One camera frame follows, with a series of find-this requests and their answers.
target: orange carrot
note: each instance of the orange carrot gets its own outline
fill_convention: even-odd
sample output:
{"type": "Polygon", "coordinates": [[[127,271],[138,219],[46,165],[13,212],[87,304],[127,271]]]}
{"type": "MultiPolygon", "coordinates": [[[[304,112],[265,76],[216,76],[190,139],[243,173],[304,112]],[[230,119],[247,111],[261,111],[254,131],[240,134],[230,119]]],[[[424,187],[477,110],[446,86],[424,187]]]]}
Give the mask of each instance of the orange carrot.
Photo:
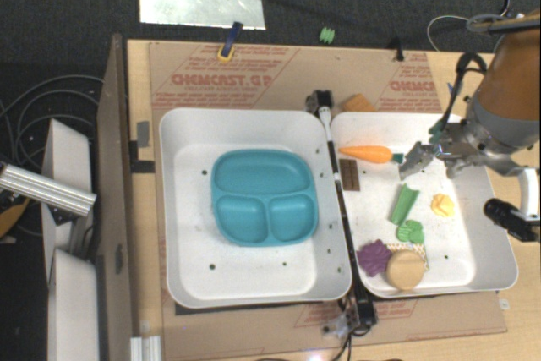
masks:
{"type": "Polygon", "coordinates": [[[359,160],[370,162],[389,162],[392,159],[392,152],[385,146],[351,146],[340,148],[339,151],[348,156],[354,156],[359,160]]]}

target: blue plate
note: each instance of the blue plate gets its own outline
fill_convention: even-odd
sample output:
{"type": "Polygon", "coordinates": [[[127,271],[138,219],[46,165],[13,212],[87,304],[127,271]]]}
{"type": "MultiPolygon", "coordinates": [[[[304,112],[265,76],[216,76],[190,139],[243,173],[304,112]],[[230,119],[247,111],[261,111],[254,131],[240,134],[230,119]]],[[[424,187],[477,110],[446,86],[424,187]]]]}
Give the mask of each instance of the blue plate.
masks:
{"type": "Polygon", "coordinates": [[[212,209],[220,232],[240,245],[300,243],[318,224],[307,164],[282,150],[234,150],[212,168],[212,209]]]}

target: purple toy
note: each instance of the purple toy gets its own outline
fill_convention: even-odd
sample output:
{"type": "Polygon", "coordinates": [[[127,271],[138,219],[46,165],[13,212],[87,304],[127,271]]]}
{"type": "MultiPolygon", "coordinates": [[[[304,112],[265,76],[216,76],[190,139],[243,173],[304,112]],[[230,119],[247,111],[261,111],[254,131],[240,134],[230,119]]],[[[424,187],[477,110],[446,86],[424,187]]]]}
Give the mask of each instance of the purple toy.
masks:
{"type": "Polygon", "coordinates": [[[367,243],[357,252],[358,264],[369,276],[385,272],[390,257],[391,251],[381,242],[381,239],[367,243]]]}

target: black carpet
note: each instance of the black carpet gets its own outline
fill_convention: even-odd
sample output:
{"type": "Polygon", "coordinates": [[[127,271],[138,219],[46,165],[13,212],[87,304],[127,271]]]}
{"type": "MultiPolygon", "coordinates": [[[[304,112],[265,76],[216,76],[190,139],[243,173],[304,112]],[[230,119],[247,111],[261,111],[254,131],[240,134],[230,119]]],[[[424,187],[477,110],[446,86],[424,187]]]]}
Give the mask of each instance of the black carpet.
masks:
{"type": "MultiPolygon", "coordinates": [[[[139,0],[0,0],[0,101],[8,107],[31,86],[65,74],[103,75],[112,33],[124,38],[223,41],[224,30],[187,26],[142,25],[139,0]]],[[[471,17],[499,13],[504,0],[263,0],[265,31],[244,31],[242,42],[317,45],[322,27],[336,31],[336,46],[384,48],[398,36],[404,49],[432,50],[426,27],[436,16],[471,17]]],[[[511,0],[511,11],[526,13],[539,0],[511,0]]],[[[445,51],[492,51],[496,38],[476,36],[461,21],[434,24],[431,35],[445,51]]],[[[41,89],[70,89],[98,97],[96,82],[71,79],[41,89]]],[[[25,105],[36,91],[8,112],[15,129],[25,105]]],[[[70,113],[93,120],[94,107],[75,95],[54,95],[33,104],[21,124],[43,113],[70,113]]],[[[91,136],[92,128],[66,122],[91,136]]],[[[39,162],[46,122],[23,137],[39,162]]],[[[8,130],[0,118],[0,153],[12,153],[8,130]]],[[[41,230],[37,208],[28,211],[23,227],[41,230]]],[[[41,240],[18,228],[18,242],[0,245],[0,359],[46,358],[46,285],[43,281],[41,240]]]]}

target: wooden table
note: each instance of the wooden table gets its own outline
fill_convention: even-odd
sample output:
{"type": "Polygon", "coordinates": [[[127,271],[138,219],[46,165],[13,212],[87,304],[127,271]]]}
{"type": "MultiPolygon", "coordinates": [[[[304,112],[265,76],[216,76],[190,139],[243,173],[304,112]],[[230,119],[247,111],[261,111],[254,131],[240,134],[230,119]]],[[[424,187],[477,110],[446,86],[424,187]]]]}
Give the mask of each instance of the wooden table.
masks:
{"type": "MultiPolygon", "coordinates": [[[[130,140],[137,139],[137,124],[151,119],[150,109],[150,60],[148,41],[128,42],[128,100],[130,140]]],[[[447,83],[454,81],[454,67],[460,53],[427,53],[430,69],[438,96],[445,107],[448,101],[447,83]]],[[[466,77],[462,95],[472,95],[481,77],[466,77]]],[[[465,103],[456,102],[453,112],[463,114],[465,103]]],[[[141,160],[154,160],[152,138],[150,146],[139,149],[141,160]]],[[[522,164],[539,165],[538,144],[533,150],[516,156],[522,164]]],[[[520,189],[516,179],[502,178],[490,173],[495,196],[519,205],[520,189]]],[[[143,335],[161,333],[161,287],[156,218],[156,180],[153,173],[135,173],[132,177],[134,191],[134,227],[130,236],[134,252],[130,260],[134,270],[134,294],[138,304],[138,316],[145,318],[143,335]]],[[[458,337],[431,341],[383,344],[355,347],[353,360],[383,360],[399,358],[406,360],[449,361],[463,360],[537,360],[541,356],[541,279],[538,243],[519,243],[511,239],[516,255],[519,277],[516,285],[500,294],[509,304],[505,311],[508,332],[474,337],[458,337]]],[[[320,353],[322,359],[330,359],[336,350],[320,353]]],[[[306,353],[281,354],[280,358],[301,360],[306,353]]]]}

